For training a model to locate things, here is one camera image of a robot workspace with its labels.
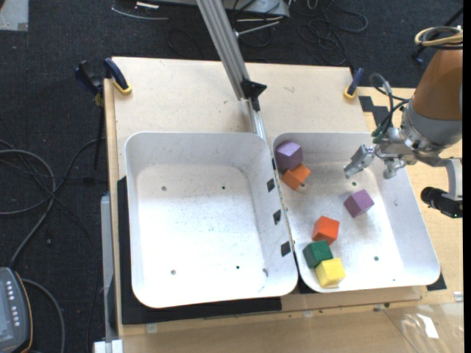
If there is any pale wood board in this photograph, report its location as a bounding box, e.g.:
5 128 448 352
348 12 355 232
110 56 422 338

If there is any purple cube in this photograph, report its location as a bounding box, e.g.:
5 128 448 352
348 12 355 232
275 140 304 171
343 188 375 219

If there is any yellow cube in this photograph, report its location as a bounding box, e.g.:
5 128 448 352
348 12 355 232
314 257 347 288

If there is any black cylinder on white bracket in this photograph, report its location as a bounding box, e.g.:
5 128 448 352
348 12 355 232
420 157 464 219

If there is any green cube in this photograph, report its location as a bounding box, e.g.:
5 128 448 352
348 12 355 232
302 239 334 269

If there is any white plastic tray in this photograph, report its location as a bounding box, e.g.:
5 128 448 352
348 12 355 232
272 131 442 294
124 131 299 309

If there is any orange cube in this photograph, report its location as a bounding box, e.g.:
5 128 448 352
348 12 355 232
311 215 341 246
281 163 312 192

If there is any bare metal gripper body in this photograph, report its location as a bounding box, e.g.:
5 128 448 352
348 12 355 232
373 126 446 167

